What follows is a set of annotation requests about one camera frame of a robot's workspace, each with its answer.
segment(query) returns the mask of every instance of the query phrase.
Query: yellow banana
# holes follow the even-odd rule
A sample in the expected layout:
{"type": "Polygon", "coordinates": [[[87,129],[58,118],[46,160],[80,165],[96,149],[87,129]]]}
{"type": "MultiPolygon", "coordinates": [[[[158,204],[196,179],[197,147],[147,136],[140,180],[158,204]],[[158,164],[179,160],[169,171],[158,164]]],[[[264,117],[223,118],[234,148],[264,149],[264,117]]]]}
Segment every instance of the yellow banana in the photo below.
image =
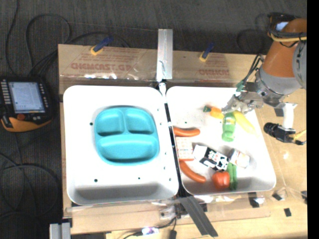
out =
{"type": "Polygon", "coordinates": [[[248,133],[256,134],[255,127],[250,123],[250,121],[243,115],[240,111],[233,111],[233,114],[236,118],[236,123],[241,125],[241,127],[248,133]]]}

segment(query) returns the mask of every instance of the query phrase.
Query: red tomato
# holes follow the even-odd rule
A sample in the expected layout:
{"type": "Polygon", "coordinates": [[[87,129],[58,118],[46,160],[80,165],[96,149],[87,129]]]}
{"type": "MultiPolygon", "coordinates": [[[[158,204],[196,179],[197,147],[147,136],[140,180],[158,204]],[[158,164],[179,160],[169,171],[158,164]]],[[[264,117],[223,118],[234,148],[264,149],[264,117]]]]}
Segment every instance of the red tomato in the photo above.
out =
{"type": "Polygon", "coordinates": [[[229,188],[230,175],[227,171],[215,172],[211,177],[216,189],[229,188]]]}

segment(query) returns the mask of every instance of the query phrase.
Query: display screen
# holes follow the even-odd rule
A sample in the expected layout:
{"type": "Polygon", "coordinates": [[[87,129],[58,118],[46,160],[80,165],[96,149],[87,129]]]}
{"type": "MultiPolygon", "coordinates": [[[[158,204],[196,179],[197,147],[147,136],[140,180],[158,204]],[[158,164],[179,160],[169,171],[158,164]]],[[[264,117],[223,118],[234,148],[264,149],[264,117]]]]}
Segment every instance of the display screen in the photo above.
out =
{"type": "Polygon", "coordinates": [[[16,113],[44,113],[42,98],[36,82],[9,82],[16,113]]]}

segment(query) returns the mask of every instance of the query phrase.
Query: orange sausage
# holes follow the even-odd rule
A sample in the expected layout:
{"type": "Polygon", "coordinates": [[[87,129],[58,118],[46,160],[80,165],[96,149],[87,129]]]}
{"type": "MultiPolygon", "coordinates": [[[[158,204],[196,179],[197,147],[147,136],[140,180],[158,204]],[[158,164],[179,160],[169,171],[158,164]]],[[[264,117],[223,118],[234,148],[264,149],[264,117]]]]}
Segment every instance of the orange sausage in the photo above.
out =
{"type": "Polygon", "coordinates": [[[197,136],[200,134],[199,129],[181,129],[178,127],[173,127],[173,132],[176,136],[186,136],[186,137],[192,137],[197,136]]]}
{"type": "Polygon", "coordinates": [[[192,171],[189,166],[182,160],[179,161],[179,166],[183,174],[185,174],[189,179],[192,179],[193,181],[204,183],[206,182],[206,178],[202,175],[199,175],[198,173],[195,173],[192,171]]]}

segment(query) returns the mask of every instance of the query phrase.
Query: black floor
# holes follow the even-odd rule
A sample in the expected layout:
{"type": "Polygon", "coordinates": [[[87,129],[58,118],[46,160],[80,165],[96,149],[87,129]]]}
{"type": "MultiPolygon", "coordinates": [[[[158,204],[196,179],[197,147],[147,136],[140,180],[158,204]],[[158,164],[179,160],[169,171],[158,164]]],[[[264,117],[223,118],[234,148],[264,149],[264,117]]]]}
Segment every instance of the black floor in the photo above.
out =
{"type": "MultiPolygon", "coordinates": [[[[307,0],[0,0],[0,76],[41,73],[58,108],[54,53],[37,64],[58,43],[94,45],[105,34],[74,38],[102,31],[116,36],[114,46],[156,49],[157,30],[169,28],[174,50],[202,51],[213,41],[214,52],[266,54],[271,12],[306,18],[307,0]]],[[[61,221],[59,129],[58,109],[34,131],[0,126],[1,239],[45,239],[61,221]]]]}

